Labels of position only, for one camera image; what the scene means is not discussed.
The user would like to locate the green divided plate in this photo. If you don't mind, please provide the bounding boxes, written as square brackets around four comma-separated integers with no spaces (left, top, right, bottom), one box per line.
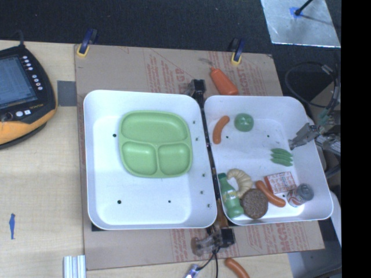
[118,110,194,180]

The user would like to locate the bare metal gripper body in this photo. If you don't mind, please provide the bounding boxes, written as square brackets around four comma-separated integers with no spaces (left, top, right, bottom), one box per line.
[310,124,341,157]

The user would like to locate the orange sausage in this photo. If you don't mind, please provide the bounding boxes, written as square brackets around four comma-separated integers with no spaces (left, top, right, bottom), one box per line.
[212,115,231,145]
[254,180,287,209]
[224,257,251,278]

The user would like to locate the red and white carton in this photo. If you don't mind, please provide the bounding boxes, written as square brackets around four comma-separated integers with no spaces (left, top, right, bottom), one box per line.
[263,171,297,195]

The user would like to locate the red and white can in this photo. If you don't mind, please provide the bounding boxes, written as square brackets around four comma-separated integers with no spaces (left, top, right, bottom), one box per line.
[286,182,315,208]

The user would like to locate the beige croissant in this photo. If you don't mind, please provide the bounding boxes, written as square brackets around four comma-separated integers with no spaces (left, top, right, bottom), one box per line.
[226,168,254,199]

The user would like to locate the brown round biscuit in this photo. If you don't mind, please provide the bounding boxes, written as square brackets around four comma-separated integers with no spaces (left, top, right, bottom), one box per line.
[241,188,270,221]

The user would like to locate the black block with thin wires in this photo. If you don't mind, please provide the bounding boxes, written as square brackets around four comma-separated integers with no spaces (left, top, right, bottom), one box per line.
[186,79,207,98]
[191,225,236,257]

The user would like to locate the green round toy vegetable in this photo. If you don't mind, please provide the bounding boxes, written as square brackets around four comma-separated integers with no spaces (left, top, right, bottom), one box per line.
[234,112,255,133]

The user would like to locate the brown cardboard board red print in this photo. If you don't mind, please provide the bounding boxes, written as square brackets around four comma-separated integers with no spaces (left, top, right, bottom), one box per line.
[74,43,326,271]

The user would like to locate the green bottle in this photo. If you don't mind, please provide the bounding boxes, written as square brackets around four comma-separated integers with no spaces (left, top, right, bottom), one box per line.
[217,172,245,220]

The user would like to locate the white plastic tray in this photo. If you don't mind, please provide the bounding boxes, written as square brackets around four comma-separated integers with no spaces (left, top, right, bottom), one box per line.
[83,89,219,231]
[203,94,334,226]

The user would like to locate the green pea pods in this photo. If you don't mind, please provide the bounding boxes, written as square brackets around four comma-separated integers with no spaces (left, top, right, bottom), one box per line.
[270,147,294,168]

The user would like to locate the thin black rod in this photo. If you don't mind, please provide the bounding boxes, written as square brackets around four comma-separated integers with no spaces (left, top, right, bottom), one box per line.
[198,96,222,211]

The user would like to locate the orange bottle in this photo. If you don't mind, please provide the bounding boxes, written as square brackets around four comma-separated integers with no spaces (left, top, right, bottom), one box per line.
[209,67,239,96]

